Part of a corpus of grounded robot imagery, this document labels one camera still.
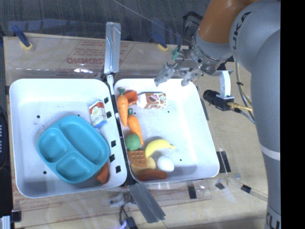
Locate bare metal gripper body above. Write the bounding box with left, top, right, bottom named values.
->
left=175, top=48, right=218, bottom=76

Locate brown and white carton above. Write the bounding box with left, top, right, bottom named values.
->
left=136, top=92, right=168, bottom=110

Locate orange-red toy food piece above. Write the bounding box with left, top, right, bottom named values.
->
left=123, top=89, right=139, bottom=106

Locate orange carrot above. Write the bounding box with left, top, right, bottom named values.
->
left=116, top=87, right=130, bottom=128
left=127, top=108, right=145, bottom=146

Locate white plastic tray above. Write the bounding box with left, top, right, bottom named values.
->
left=9, top=78, right=128, bottom=198
left=113, top=78, right=220, bottom=184

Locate yellow banana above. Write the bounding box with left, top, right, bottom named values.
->
left=144, top=138, right=176, bottom=158

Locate green ball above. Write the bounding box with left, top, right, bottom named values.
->
left=125, top=133, right=142, bottom=152

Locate white and orange small carton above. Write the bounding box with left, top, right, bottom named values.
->
left=88, top=99, right=108, bottom=129

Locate brown toy waffle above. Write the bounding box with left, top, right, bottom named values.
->
left=126, top=149, right=149, bottom=168

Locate white egg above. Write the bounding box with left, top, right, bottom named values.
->
left=156, top=155, right=175, bottom=173

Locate pale yellow toy food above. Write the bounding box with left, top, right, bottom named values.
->
left=130, top=156, right=157, bottom=176

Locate red-brown sausage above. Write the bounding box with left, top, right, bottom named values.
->
left=138, top=169, right=168, bottom=182

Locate brown cardboard board red print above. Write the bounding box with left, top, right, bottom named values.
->
left=3, top=32, right=269, bottom=229

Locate blue divided plate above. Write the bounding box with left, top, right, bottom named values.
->
left=37, top=115, right=111, bottom=185

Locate red-orange toy carrot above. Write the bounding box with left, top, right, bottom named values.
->
left=95, top=162, right=111, bottom=186

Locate black cylinder on white bracket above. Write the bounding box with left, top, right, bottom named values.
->
left=203, top=70, right=235, bottom=112

